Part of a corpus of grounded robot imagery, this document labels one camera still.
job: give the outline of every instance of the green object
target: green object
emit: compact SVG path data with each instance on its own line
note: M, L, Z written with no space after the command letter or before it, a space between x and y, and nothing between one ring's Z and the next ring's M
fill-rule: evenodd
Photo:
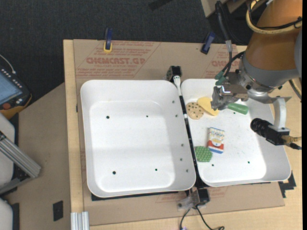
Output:
M219 79L222 77L223 74L224 74L224 72L223 72L223 71L220 71L220 72L214 77L214 79L215 79L215 80L219 80Z
M198 162L209 162L212 158L212 152L207 147L194 147L195 156Z
M215 83L215 85L222 85L223 84L223 82L225 81L225 77L224 76L221 76L221 78L218 80L218 81L216 81L216 83Z
M241 105L238 103L230 103L228 104L227 108L245 115L248 113L248 106Z

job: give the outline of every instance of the small box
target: small box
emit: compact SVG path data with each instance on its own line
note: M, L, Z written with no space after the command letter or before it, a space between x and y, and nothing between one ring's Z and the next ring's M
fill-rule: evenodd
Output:
M209 128L207 147L212 152L224 152L224 134L225 131L217 128Z

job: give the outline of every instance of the screen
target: screen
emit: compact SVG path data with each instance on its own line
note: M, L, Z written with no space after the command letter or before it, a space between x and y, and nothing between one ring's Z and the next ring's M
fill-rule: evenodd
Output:
M6 103L21 93L20 89L0 73L0 104Z

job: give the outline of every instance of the gray carpet floor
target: gray carpet floor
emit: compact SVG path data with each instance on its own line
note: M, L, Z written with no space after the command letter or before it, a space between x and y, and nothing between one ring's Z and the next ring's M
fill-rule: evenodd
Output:
M251 32L231 15L243 41ZM15 67L33 101L64 82L63 39L102 39L106 27L115 40L202 42L210 31L222 43L215 16L206 18L201 0L0 0L0 54ZM0 59L0 65L6 63Z

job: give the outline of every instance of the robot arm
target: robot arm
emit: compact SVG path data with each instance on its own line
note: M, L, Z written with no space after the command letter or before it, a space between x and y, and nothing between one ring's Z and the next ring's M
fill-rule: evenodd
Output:
M251 11L258 1L252 1L246 14L248 26L254 34L246 51L236 56L241 59L239 69L235 72L227 69L225 73L221 71L217 75L211 107L223 110L230 103L246 101L248 98L274 104L274 124L256 120L252 122L251 128L269 142L283 145L285 142L281 137L289 135L284 125L285 102L290 97L271 98L269 93L291 79L302 78L303 0L269 0L255 25Z

